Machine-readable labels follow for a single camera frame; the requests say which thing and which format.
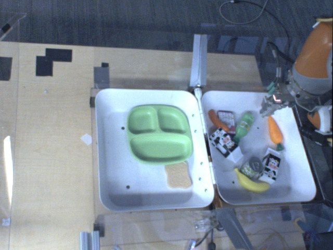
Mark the large cow print carton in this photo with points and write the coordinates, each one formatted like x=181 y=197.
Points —
x=224 y=141

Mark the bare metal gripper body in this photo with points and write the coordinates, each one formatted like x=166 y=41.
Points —
x=284 y=98

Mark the small cow print carton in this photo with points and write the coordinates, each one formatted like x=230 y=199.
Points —
x=271 y=167

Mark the orange sausage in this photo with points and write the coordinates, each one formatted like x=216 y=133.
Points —
x=215 y=118

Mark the white plastic tray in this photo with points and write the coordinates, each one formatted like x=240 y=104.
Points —
x=117 y=181
x=294 y=176

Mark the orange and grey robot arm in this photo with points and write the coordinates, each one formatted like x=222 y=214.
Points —
x=313 y=53

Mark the orange carrot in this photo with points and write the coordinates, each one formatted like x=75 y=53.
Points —
x=275 y=131

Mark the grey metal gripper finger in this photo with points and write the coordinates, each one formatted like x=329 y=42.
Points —
x=264 y=105
x=272 y=110

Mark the tan bread slice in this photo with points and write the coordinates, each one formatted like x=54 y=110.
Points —
x=179 y=175

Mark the silver can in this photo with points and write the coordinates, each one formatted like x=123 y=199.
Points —
x=253 y=167

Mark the green plastic bottle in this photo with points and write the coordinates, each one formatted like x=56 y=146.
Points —
x=243 y=126

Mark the yellow banana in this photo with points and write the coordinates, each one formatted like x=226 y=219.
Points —
x=251 y=184

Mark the green divided plate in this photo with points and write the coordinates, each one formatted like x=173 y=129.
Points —
x=160 y=146

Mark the dark packet with red print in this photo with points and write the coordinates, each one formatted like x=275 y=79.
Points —
x=227 y=118

